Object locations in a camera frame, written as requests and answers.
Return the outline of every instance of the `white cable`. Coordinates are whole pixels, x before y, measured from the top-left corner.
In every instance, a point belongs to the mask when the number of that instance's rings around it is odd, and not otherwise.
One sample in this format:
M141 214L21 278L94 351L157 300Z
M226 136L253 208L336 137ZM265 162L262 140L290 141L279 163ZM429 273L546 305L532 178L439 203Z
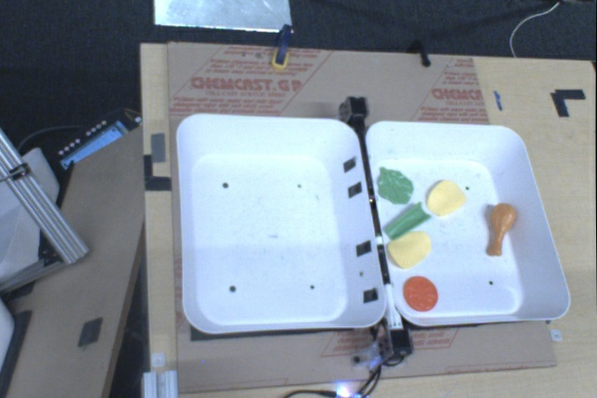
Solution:
M533 14L533 15L527 17L526 19L524 19L523 21L519 22L519 24L516 27L514 27L514 30L512 31L512 35L510 36L510 51L512 52L512 57L516 58L516 52L514 51L514 46L512 45L512 43L514 41L514 35L521 28L521 26L524 25L527 21L531 21L532 19L536 19L537 17L542 17L544 15L550 14L561 3L562 2L556 2L553 5L553 7L550 8L549 10L546 10L545 12L539 12L538 14Z

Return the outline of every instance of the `yellow toy food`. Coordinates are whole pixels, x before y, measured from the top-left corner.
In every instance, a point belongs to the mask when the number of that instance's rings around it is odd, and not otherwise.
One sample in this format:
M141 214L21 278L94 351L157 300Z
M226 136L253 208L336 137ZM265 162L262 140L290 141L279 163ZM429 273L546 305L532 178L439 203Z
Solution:
M440 181L427 196L427 209L442 216L452 214L466 202L465 193L454 181Z
M431 252L431 240L422 231L407 232L388 244L388 254L400 268L412 268Z

